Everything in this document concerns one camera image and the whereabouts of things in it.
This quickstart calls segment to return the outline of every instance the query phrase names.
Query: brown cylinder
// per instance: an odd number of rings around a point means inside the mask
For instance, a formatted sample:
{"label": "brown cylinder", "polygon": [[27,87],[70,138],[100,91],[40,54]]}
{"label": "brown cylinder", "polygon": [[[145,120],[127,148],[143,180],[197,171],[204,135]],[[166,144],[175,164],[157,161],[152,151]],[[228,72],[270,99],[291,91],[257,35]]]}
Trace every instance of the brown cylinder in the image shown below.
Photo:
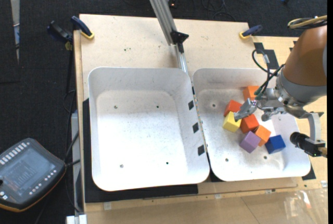
{"label": "brown cylinder", "polygon": [[283,68],[285,78],[299,85],[327,85],[323,67],[326,44],[327,25],[306,29],[297,40]]}

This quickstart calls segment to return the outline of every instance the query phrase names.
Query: yellow block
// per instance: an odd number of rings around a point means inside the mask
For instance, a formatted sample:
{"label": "yellow block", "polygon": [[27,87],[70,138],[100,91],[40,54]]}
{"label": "yellow block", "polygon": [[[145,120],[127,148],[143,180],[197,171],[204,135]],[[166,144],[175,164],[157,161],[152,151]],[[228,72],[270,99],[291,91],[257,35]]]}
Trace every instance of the yellow block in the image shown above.
{"label": "yellow block", "polygon": [[235,122],[234,113],[230,111],[225,117],[223,121],[223,128],[233,133],[237,131],[240,127],[241,119]]}

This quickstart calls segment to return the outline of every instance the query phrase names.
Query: screen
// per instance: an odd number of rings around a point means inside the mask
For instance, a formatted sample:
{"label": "screen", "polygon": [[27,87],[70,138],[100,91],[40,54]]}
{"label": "screen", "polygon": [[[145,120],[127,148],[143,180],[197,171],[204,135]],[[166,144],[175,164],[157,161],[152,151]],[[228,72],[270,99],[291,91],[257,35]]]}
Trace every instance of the screen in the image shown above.
{"label": "screen", "polygon": [[28,148],[3,168],[4,184],[22,196],[54,169],[55,165],[34,149]]}

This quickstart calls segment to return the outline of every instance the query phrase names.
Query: toy block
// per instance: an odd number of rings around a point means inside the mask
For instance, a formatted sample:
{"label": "toy block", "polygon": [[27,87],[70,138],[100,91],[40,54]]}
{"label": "toy block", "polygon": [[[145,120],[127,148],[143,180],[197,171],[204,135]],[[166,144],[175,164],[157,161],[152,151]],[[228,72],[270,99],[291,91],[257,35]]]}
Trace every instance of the toy block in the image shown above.
{"label": "toy block", "polygon": [[241,120],[235,122],[234,113],[230,111],[224,118],[222,127],[234,133],[240,127],[240,123]]}
{"label": "toy block", "polygon": [[232,112],[237,112],[240,110],[241,103],[235,101],[235,100],[230,100],[228,105],[225,108],[223,116],[226,116],[230,111]]}
{"label": "toy block", "polygon": [[244,137],[239,146],[246,150],[248,153],[252,153],[254,149],[258,146],[261,138],[258,137],[253,132],[249,131],[248,134]]}
{"label": "toy block", "polygon": [[254,114],[241,119],[240,129],[244,134],[248,133],[249,131],[253,131],[258,126],[259,122]]}
{"label": "toy block", "polygon": [[280,152],[286,147],[281,135],[270,137],[265,146],[269,154]]}
{"label": "toy block", "polygon": [[261,147],[262,145],[266,144],[267,141],[270,138],[271,131],[266,129],[264,126],[259,125],[255,130],[254,133],[261,138],[261,141],[259,142],[259,146]]}
{"label": "toy block", "polygon": [[247,100],[248,98],[250,100],[254,100],[256,95],[254,92],[259,88],[258,85],[249,85],[246,88],[243,89],[243,96],[244,100]]}

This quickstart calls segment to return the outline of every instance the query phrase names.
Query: wooden table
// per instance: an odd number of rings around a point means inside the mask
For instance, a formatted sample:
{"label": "wooden table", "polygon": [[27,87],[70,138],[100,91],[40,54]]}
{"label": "wooden table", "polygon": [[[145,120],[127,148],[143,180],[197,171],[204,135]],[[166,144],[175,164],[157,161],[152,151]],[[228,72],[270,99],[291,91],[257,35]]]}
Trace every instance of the wooden table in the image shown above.
{"label": "wooden table", "polygon": [[[82,102],[88,98],[87,76],[95,67],[172,68],[177,67],[173,47],[167,45],[156,18],[80,15],[80,19],[95,33],[87,40],[74,32],[74,57],[79,133],[82,142]],[[247,23],[175,19],[178,31],[189,34],[184,42],[189,76],[199,68],[256,68],[251,53],[254,43],[274,50],[279,64],[286,61],[297,37],[253,36],[241,40],[239,32]],[[322,139],[327,141],[326,97],[307,106],[308,111],[323,111]],[[301,133],[310,134],[307,120],[297,120]],[[81,143],[81,162],[84,149]],[[242,197],[270,192],[295,192],[321,189],[327,183],[327,159],[310,157],[316,179],[302,177],[211,182],[198,184],[198,195],[136,199],[107,203],[84,203],[88,223],[202,223],[202,214],[214,216],[206,223],[242,216],[246,223],[255,222]],[[82,181],[84,168],[81,166]],[[187,212],[187,218],[181,212]]]}

